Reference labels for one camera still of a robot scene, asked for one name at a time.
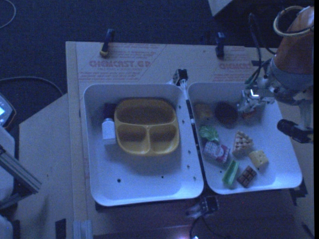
white tray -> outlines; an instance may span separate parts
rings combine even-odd
[[[127,154],[117,144],[102,142],[103,107],[126,98],[163,98],[176,111],[180,132],[178,148],[164,156]],[[183,92],[169,84],[97,84],[84,93],[88,135],[90,186],[94,200],[103,206],[191,199],[204,182]]]
[[[197,102],[211,105],[212,110],[220,101],[237,103],[240,99],[241,90],[245,86],[237,83],[193,83],[188,88],[188,96],[192,107]],[[232,154],[228,162],[221,165],[203,156],[204,171],[209,187],[218,194],[233,194],[249,191],[273,190],[283,188],[294,188],[300,185],[302,173],[299,167],[291,140],[277,129],[277,122],[282,119],[278,104],[266,105],[259,109],[257,114],[249,120],[239,118],[237,125],[232,129],[225,128],[218,120],[213,119],[209,123],[213,125],[219,134],[220,143],[233,148],[235,133],[240,130],[249,135],[254,141],[255,150],[263,150],[268,157],[269,164],[262,171],[257,170],[248,156],[234,158]],[[199,122],[195,118],[196,130],[199,130]],[[199,139],[202,150],[203,140]],[[237,181],[233,188],[225,186],[222,177],[226,171],[229,161],[234,158],[239,161],[239,173],[247,165],[256,172],[256,178],[248,188],[244,188]]]

dark blue floor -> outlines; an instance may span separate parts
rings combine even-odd
[[[248,27],[252,12],[267,46],[278,47],[281,39],[272,30],[277,13],[292,5],[314,5],[314,0],[236,0],[213,17],[208,0],[10,1],[16,17],[0,28],[0,79],[42,77],[63,93],[67,92],[66,41],[101,42],[107,29],[113,28],[116,42],[215,44],[216,32],[222,31],[226,45],[252,47]],[[0,0],[0,25],[12,13],[11,5]],[[60,96],[50,85],[34,80],[0,82],[0,93],[17,110],[15,131],[20,122]]]

dark round object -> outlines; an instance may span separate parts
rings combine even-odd
[[[215,116],[225,127],[233,127],[238,119],[238,112],[229,103],[219,102],[215,108]]]

yellow divided plate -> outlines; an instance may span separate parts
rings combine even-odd
[[[176,113],[163,99],[123,100],[116,106],[114,122],[118,145],[129,154],[166,155],[178,147]]]

screen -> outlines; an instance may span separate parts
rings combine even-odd
[[[0,107],[0,116],[4,113],[4,109]]]

